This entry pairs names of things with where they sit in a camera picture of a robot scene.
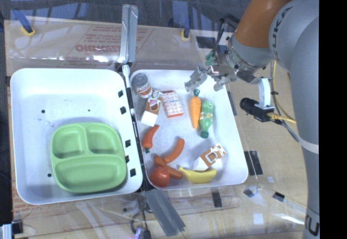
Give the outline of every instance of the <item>clear plastic sheet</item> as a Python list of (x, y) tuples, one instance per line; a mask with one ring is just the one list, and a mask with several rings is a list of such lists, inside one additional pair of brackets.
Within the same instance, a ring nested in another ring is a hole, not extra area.
[[(23, 11), (29, 21), (34, 20), (30, 22), (34, 22), (33, 27), (36, 27), (39, 40), (34, 43), (34, 37), (25, 36), (20, 30), (13, 31), (29, 42), (20, 44), (22, 49), (15, 49), (14, 46), (18, 46), (15, 42), (20, 38), (8, 28), (18, 21), (14, 17), (5, 21), (8, 76), (23, 67), (62, 66), (56, 63), (61, 61), (59, 57), (65, 57), (65, 53), (59, 51), (63, 51), (61, 46), (70, 39), (71, 33), (66, 32), (70, 27), (67, 25), (71, 26), (71, 30), (85, 25), (114, 28), (121, 22), (121, 7), (65, 4), (48, 0), (13, 0), (13, 7)], [(158, 15), (155, 24), (145, 15), (142, 18), (142, 11), (139, 10), (136, 61), (131, 72), (144, 68), (194, 70), (196, 66), (204, 64), (205, 56), (213, 47), (219, 18), (232, 12), (230, 8), (217, 9), (187, 2), (167, 3), (166, 7), (170, 8)], [(51, 36), (49, 32), (40, 36), (40, 27), (36, 26), (38, 23), (48, 23), (49, 28), (56, 24), (67, 25), (63, 29), (53, 28), (54, 32), (62, 31), (60, 37), (56, 33)], [(226, 38), (232, 31), (233, 28), (224, 33), (220, 51), (224, 50)], [(33, 49), (38, 48), (43, 41), (47, 47), (46, 56), (43, 52), (38, 56)], [(90, 58), (85, 55), (80, 61), (88, 62)], [(95, 57), (92, 61), (95, 63), (93, 66), (75, 63), (67, 67), (115, 69), (118, 62), (114, 60), (105, 67), (106, 64)], [(269, 69), (259, 75), (269, 76)], [(276, 81), (282, 106), (289, 114), (293, 114), (289, 76), (279, 68)], [(283, 234), (294, 236), (290, 238), (301, 238), (307, 201), (307, 180), (301, 147), (283, 127), (271, 122), (261, 123), (239, 107), (242, 98), (259, 97), (257, 86), (236, 81), (226, 87), (249, 176), (240, 185), (164, 191), (185, 224), (184, 231), (172, 238), (231, 238), (248, 235), (282, 238), (280, 235)], [(10, 140), (13, 145), (11, 130)], [(137, 228), (150, 230), (152, 238), (165, 238), (158, 223), (160, 219), (156, 219), (147, 207), (142, 191), (59, 204), (25, 203), (16, 191), (13, 151), (11, 155), (13, 224), (17, 227), (15, 238), (136, 238), (134, 231), (140, 231)]]

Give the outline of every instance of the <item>bottle cap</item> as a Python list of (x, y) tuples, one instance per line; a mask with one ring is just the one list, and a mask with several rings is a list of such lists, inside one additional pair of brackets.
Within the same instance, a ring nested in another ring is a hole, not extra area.
[(207, 131), (201, 131), (200, 136), (201, 136), (201, 138), (207, 139), (208, 138), (208, 132)]

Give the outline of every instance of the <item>white tray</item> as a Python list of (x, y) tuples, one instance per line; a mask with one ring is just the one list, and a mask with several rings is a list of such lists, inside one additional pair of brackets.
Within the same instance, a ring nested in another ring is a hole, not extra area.
[[(215, 105), (213, 125), (208, 130), (209, 138), (202, 139), (199, 130), (193, 129), (190, 120), (189, 101), (193, 93), (187, 93), (184, 87), (184, 83), (190, 80), (190, 75), (193, 71), (138, 70), (132, 74), (130, 80), (137, 73), (146, 74), (153, 89), (158, 91), (175, 90), (184, 111), (183, 116), (167, 118), (163, 107), (160, 108), (156, 121), (159, 129), (153, 138), (153, 147), (150, 149), (150, 153), (143, 151), (147, 176), (149, 177), (155, 168), (153, 163), (154, 156), (160, 155), (163, 157), (170, 153), (175, 147), (177, 139), (181, 137), (185, 140), (184, 149), (181, 155), (169, 164), (173, 168), (177, 169), (179, 166), (182, 166), (183, 168), (192, 170), (194, 160), (216, 143), (220, 143), (227, 154), (220, 159), (219, 163), (215, 163), (212, 166), (217, 169), (217, 176), (212, 182), (197, 184), (188, 181), (185, 177), (182, 179), (171, 178), (169, 186), (163, 188), (164, 190), (203, 188), (243, 183), (248, 177), (248, 167), (226, 88), (223, 87), (222, 90), (215, 92), (213, 90), (215, 82), (210, 77), (199, 86), (199, 97), (201, 100), (209, 100)], [(140, 122), (146, 100), (141, 99), (133, 91), (133, 102), (140, 137), (143, 138), (145, 132), (150, 128), (150, 126)]]
[[(20, 69), (11, 78), (17, 191), (30, 204), (47, 204), (135, 192), (143, 174), (123, 78), (107, 69)], [(50, 140), (60, 126), (103, 122), (120, 134), (128, 156), (125, 182), (114, 190), (73, 194), (53, 176)]]

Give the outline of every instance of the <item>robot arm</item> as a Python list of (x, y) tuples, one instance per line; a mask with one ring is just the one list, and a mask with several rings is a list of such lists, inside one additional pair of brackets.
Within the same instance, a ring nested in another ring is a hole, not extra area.
[[(189, 91), (210, 75), (216, 81), (215, 91), (241, 79), (257, 83), (261, 92), (267, 86), (254, 76), (257, 70), (276, 61), (290, 73), (309, 190), (303, 238), (320, 238), (318, 27), (319, 0), (252, 0), (228, 41), (227, 51), (210, 53), (206, 66), (199, 67), (185, 83)], [(259, 108), (266, 115), (269, 106)]]

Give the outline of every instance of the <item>tomato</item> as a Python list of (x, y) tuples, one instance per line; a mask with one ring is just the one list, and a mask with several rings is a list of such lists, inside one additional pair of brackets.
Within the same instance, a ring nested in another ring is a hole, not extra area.
[(166, 187), (170, 183), (170, 174), (167, 169), (157, 166), (150, 174), (150, 181), (159, 187)]

